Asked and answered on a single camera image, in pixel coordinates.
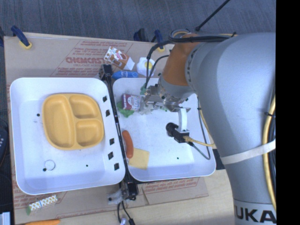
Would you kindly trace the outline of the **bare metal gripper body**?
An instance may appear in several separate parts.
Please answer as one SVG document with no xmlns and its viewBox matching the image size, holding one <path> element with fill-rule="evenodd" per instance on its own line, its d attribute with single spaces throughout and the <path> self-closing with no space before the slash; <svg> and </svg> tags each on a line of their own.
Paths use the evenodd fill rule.
<svg viewBox="0 0 300 225">
<path fill-rule="evenodd" d="M 175 112 L 180 108 L 180 104 L 185 102 L 185 98 L 178 98 L 167 93 L 162 86 L 151 85 L 145 92 L 144 102 L 148 104 L 157 104 L 160 108 L 165 108 Z"/>
</svg>

